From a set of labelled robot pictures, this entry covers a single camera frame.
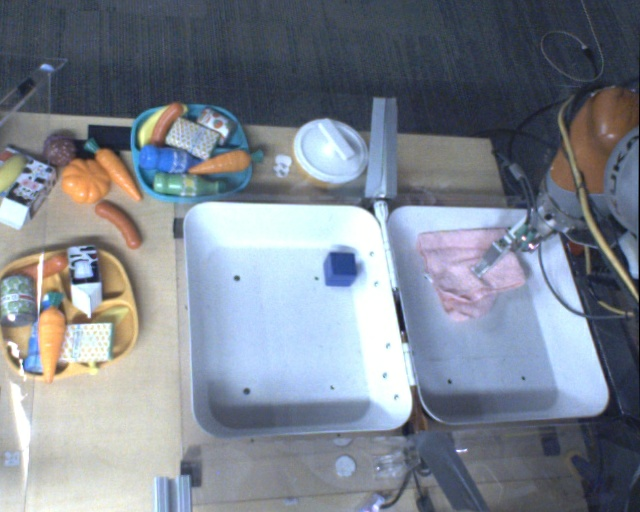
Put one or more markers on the orange carrot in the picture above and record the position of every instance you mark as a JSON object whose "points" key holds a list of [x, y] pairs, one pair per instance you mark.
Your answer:
{"points": [[222, 162], [117, 172], [51, 340]]}

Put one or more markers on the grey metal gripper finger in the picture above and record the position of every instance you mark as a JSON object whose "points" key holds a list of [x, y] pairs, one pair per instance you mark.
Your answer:
{"points": [[494, 262], [486, 258]]}

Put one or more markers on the clear plastic bottle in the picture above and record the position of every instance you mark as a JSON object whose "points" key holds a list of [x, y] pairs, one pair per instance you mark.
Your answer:
{"points": [[392, 464]]}

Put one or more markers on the yellow patterned carton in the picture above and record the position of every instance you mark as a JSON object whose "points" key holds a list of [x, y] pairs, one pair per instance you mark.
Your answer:
{"points": [[191, 138], [89, 342]]}

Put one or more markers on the white lidded round container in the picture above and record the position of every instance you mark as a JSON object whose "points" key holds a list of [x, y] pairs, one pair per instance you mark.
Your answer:
{"points": [[330, 150]]}

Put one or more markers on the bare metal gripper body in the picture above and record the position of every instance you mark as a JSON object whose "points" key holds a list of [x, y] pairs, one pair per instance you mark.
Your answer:
{"points": [[542, 223]]}

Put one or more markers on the cow print milk carton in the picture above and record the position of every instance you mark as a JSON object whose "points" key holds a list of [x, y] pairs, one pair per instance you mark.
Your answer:
{"points": [[84, 280], [30, 192]]}

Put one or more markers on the blue divided plate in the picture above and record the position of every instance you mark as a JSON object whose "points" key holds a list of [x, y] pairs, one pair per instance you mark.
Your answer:
{"points": [[240, 182]]}

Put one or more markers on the orange pumpkin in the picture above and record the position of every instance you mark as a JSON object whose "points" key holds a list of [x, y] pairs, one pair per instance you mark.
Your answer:
{"points": [[85, 181]]}

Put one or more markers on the small white toy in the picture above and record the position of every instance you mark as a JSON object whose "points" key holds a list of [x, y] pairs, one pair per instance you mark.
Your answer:
{"points": [[282, 166]]}

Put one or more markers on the dark purple grapes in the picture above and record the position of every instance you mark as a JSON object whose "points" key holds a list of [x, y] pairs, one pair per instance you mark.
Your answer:
{"points": [[59, 150]]}

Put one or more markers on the pale wood board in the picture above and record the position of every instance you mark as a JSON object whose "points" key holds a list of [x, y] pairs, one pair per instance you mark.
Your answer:
{"points": [[125, 425]]}

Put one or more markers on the white round disc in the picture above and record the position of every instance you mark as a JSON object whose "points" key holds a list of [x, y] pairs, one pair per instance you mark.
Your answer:
{"points": [[345, 466]]}

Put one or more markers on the white plastic tray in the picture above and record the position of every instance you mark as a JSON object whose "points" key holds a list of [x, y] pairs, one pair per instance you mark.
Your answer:
{"points": [[280, 340], [500, 350]]}

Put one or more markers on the green patterned can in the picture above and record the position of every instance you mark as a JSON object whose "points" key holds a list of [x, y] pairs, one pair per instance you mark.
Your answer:
{"points": [[17, 300]]}

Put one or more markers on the pink cloth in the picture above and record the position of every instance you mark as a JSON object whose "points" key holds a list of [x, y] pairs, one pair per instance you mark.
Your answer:
{"points": [[450, 260]]}

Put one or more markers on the thin black and white rod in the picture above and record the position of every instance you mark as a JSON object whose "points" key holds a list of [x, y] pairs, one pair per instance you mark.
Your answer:
{"points": [[392, 280]]}

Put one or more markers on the yellow green corn cob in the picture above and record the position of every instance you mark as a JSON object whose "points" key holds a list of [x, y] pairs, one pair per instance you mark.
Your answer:
{"points": [[11, 172]]}

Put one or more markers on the green bottle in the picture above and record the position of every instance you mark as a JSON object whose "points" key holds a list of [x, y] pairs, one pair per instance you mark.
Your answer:
{"points": [[185, 184]]}

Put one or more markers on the yellow banana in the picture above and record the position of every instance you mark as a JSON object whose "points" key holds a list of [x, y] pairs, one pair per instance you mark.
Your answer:
{"points": [[146, 129]]}

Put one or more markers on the white can with orange print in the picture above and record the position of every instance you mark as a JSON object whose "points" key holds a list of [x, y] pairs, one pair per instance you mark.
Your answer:
{"points": [[217, 122]]}

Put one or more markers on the brown sausage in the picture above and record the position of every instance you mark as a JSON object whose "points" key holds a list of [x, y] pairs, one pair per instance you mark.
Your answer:
{"points": [[50, 266], [120, 225], [166, 121]]}

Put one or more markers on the blue cube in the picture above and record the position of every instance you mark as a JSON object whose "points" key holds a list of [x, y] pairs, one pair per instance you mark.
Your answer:
{"points": [[340, 270]]}

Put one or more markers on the blue bottle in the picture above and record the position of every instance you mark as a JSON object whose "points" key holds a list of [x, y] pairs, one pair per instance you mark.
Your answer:
{"points": [[33, 357], [162, 158]]}

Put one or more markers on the yellow divided plate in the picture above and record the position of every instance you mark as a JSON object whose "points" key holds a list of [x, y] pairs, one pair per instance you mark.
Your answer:
{"points": [[122, 300]]}

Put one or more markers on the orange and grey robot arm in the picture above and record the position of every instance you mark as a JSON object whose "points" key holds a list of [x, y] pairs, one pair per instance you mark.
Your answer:
{"points": [[597, 130]]}

